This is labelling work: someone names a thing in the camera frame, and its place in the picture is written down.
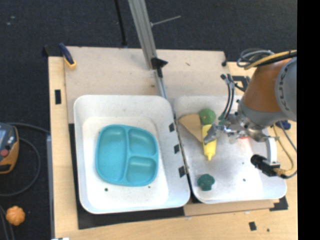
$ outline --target emergency stop button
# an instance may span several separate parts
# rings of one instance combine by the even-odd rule
[[[9,150],[8,149],[2,149],[0,151],[0,155],[5,158],[7,155],[9,155]]]

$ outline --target orange and black device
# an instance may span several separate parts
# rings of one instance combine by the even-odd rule
[[[19,154],[17,128],[0,122],[0,174],[7,174],[15,167]]]

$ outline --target white tray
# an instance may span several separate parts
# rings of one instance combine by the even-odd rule
[[[241,99],[241,96],[236,96],[234,100],[237,99]],[[212,109],[219,117],[226,103],[227,97],[224,95],[184,96],[175,100],[174,110],[177,119],[188,114],[198,114],[205,108]],[[237,110],[237,106],[238,103],[234,102],[231,113]],[[201,202],[217,204],[278,199],[286,194],[287,185],[284,179],[266,176],[250,161],[254,154],[267,157],[267,147],[264,142],[256,142],[248,138],[239,139],[235,144],[230,144],[227,135],[223,133],[217,138],[215,156],[208,161],[203,155],[202,143],[181,124],[178,125],[178,131],[183,144],[192,191]],[[203,174],[210,174],[215,179],[210,191],[202,191],[197,184],[198,178]]]
[[[108,214],[176,208],[190,198],[172,107],[160,96],[84,95],[74,103],[76,160],[79,199],[88,212]],[[158,143],[159,163],[155,180],[147,186],[122,186],[102,180],[95,169],[95,150],[99,131],[108,125],[139,127],[152,133]]]

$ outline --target black carpet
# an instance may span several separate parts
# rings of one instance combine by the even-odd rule
[[[247,48],[275,53],[297,49],[298,0],[145,1],[153,23],[181,16],[152,28],[157,49],[225,51],[230,61]],[[139,48],[128,1],[119,0],[119,6],[128,46]],[[0,122],[50,129],[48,66],[42,50],[60,42],[120,47],[114,0],[0,0]],[[26,213],[25,222],[13,228],[17,240],[48,240],[46,135],[24,127],[19,134],[41,154],[39,178],[20,195],[0,197],[0,205],[5,210],[19,205]],[[37,172],[32,149],[22,143],[20,150],[15,169],[0,175],[0,194],[23,188]]]

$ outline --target orange toy pumpkin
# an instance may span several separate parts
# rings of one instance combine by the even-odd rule
[[[20,225],[22,222],[25,221],[25,217],[26,214],[24,210],[16,205],[6,210],[5,218],[12,225]]]

